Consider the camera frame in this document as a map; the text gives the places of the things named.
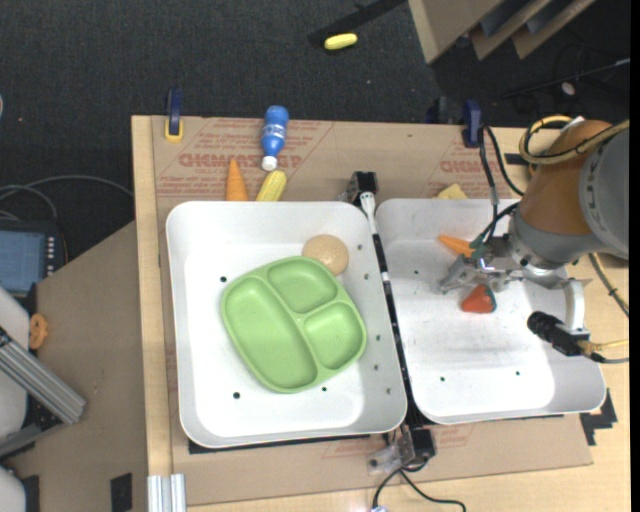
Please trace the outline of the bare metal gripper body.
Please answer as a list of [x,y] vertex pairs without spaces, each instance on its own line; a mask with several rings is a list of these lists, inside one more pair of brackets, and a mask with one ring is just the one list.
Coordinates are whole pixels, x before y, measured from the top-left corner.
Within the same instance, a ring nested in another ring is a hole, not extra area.
[[492,238],[473,253],[475,272],[505,272],[505,288],[511,283],[529,281],[545,289],[559,289],[568,280],[564,270],[536,266],[533,255],[521,249],[511,238]]

